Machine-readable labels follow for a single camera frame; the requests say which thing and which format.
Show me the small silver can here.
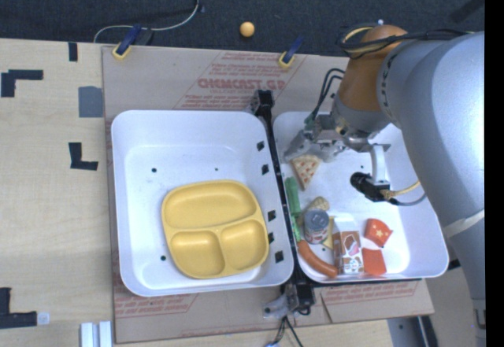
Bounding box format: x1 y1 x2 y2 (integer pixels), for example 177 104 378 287
302 209 331 245

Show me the brown cardboard board red print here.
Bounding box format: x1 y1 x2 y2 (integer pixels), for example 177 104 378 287
101 45 435 345

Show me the orange toy sausage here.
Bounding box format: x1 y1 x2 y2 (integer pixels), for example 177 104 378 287
296 239 339 279

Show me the orange block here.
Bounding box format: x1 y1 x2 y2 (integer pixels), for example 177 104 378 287
361 246 387 277

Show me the yellow toy wedge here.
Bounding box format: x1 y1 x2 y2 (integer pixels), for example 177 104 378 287
321 215 336 251

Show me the white plastic tray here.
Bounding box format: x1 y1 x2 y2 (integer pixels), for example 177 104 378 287
272 110 450 285
110 109 295 298

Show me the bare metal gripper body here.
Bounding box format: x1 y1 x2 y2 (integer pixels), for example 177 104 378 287
304 113 391 154

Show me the black block with thin wires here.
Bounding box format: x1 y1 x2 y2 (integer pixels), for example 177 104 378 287
250 89 276 117
280 280 317 316

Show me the yellow divided plate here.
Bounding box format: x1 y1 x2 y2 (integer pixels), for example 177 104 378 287
160 179 271 280

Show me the green toy vegetable stick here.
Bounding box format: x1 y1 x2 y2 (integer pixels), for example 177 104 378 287
283 176 303 242

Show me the red packet with yellow stars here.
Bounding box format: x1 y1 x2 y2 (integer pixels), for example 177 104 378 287
363 217 395 249

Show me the brown and white carton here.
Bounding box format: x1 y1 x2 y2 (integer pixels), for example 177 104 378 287
331 230 365 275

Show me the black cylinder on white bracket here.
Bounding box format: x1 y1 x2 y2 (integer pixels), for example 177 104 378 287
349 143 393 203

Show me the toy pizza slice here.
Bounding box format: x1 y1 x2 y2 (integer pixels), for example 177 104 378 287
290 153 321 191

